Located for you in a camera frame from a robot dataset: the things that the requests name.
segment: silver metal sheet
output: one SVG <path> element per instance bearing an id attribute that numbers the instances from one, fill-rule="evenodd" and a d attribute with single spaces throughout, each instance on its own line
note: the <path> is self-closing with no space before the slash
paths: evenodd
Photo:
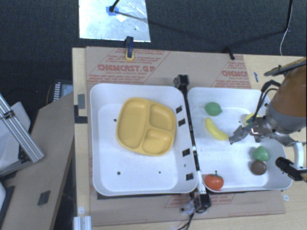
<path id="1" fill-rule="evenodd" d="M 150 42 L 145 0 L 79 0 L 80 38 Z"/>

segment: black fabric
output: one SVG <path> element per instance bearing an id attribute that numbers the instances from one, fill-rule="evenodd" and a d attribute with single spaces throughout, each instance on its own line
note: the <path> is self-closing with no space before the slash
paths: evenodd
<path id="1" fill-rule="evenodd" d="M 135 48 L 279 55 L 289 0 L 145 1 L 152 42 Z M 294 0 L 284 55 L 306 55 L 306 13 L 307 0 Z M 71 80 L 71 49 L 81 46 L 123 42 L 80 39 L 78 0 L 0 0 L 0 93 L 33 120 L 50 85 Z"/>

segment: banana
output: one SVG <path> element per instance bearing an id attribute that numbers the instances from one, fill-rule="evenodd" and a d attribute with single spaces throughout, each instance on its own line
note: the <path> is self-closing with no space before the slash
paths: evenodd
<path id="1" fill-rule="evenodd" d="M 209 133 L 216 139 L 218 140 L 227 140 L 228 139 L 228 135 L 225 134 L 223 131 L 219 130 L 215 124 L 213 123 L 213 121 L 211 120 L 211 118 L 206 118 L 205 120 L 205 125 L 207 130 L 209 131 Z"/>

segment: brown cylinder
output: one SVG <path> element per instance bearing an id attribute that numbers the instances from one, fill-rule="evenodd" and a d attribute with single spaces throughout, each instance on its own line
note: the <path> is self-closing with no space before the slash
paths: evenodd
<path id="1" fill-rule="evenodd" d="M 306 65 L 287 74 L 271 103 L 281 114 L 306 117 Z"/>

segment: yellow plate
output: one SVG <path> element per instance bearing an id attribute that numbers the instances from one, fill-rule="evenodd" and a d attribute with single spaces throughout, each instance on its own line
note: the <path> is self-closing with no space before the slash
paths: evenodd
<path id="1" fill-rule="evenodd" d="M 161 156 L 171 149 L 175 133 L 176 117 L 170 108 L 143 98 L 130 98 L 123 104 L 116 127 L 121 146 Z"/>

